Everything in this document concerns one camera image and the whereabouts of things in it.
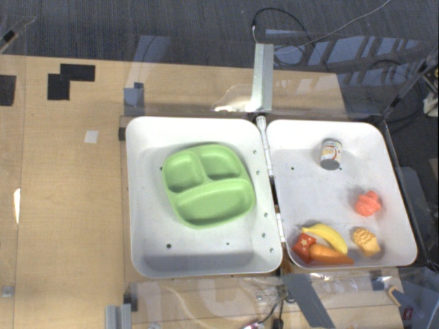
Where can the orange toy cupcake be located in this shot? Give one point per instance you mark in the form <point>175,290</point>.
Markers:
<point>367,204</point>

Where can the white plastic tray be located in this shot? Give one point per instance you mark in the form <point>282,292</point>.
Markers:
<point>205,255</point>
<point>308,197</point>

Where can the thin black and white rod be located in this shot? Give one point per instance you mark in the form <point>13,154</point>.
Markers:
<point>267,151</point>

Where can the yellow toy cupcake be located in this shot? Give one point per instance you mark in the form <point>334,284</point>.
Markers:
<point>367,242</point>

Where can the green divided plate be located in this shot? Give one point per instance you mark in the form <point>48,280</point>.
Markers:
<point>212,204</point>

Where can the small white and orange can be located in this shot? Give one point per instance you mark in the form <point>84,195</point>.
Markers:
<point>331,153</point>

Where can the yellow banana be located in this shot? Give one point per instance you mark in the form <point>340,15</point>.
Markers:
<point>331,235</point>

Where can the orange carrot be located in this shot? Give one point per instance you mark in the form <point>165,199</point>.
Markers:
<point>326,253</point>

